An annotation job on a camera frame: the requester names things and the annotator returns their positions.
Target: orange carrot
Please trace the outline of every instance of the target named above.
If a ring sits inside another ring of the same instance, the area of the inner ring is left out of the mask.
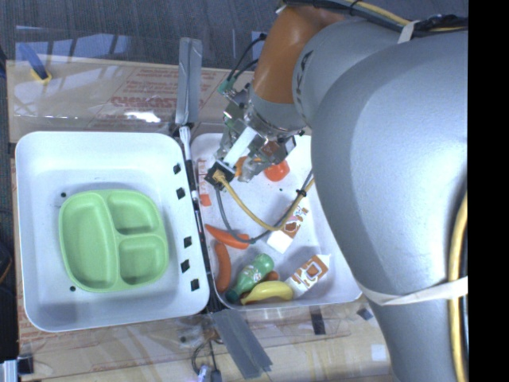
[[[246,249],[249,246],[248,243],[240,242],[239,240],[234,238],[230,233],[222,229],[215,228],[209,224],[205,224],[205,229],[207,229],[208,233],[214,236],[219,242],[223,242],[224,244],[231,246],[232,248]],[[237,236],[241,239],[245,240],[249,239],[249,235],[245,233],[241,233],[240,235]]]
[[[269,273],[267,273],[267,276],[263,278],[263,282],[269,282],[272,280],[279,280],[279,273],[277,273],[276,271],[270,271]]]
[[[231,261],[226,246],[222,242],[216,242],[214,247],[219,261],[220,271],[216,277],[216,289],[219,293],[226,291],[230,286]]]

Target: toy carrot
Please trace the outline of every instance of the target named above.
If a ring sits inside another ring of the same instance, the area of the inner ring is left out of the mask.
[[[270,271],[267,276],[265,276],[263,278],[263,282],[271,282],[271,281],[274,281],[274,280],[279,280],[279,273],[277,273],[276,271]]]
[[[212,236],[214,236],[219,242],[222,242],[228,246],[231,246],[232,248],[246,249],[249,246],[248,243],[240,242],[239,240],[234,238],[230,233],[228,233],[222,229],[215,228],[209,224],[205,224],[205,229],[207,229],[208,233],[210,233]],[[237,235],[237,236],[241,239],[245,239],[245,240],[249,239],[249,235],[247,235],[245,233],[241,233],[240,235]]]

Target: white tape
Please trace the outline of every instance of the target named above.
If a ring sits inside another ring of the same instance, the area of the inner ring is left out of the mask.
[[[277,10],[276,10],[276,14],[280,14],[284,9],[286,8],[286,4],[283,4],[281,7],[279,7]]]
[[[387,361],[387,354],[385,352],[384,344],[371,344],[371,359],[374,362]]]
[[[405,296],[379,293],[378,291],[367,289],[359,282],[357,282],[357,284],[366,298],[379,306],[401,306],[405,304],[414,304],[416,302],[428,302],[441,298],[450,300],[468,294],[468,276],[455,280],[454,282],[431,286]]]
[[[416,22],[420,22],[420,20],[409,22],[403,27],[401,34],[399,34],[398,44],[410,41],[412,39],[412,34],[414,34],[414,26]]]

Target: small carton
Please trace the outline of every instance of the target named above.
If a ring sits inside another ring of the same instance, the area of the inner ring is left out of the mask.
[[[293,289],[293,298],[301,297],[306,291],[318,283],[328,272],[330,255],[315,255],[295,273],[293,273],[285,283]]]
[[[306,208],[307,200],[305,198],[299,203],[293,215],[286,221],[283,229],[272,232],[267,239],[267,244],[276,251],[285,253],[286,249],[292,244],[293,238],[302,226],[302,222],[309,214],[309,208]]]

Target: green bottle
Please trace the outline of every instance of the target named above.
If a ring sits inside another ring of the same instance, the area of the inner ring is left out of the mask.
[[[252,264],[245,266],[237,277],[237,283],[225,294],[229,302],[237,302],[245,291],[251,291],[274,269],[274,261],[265,253],[257,255]]]

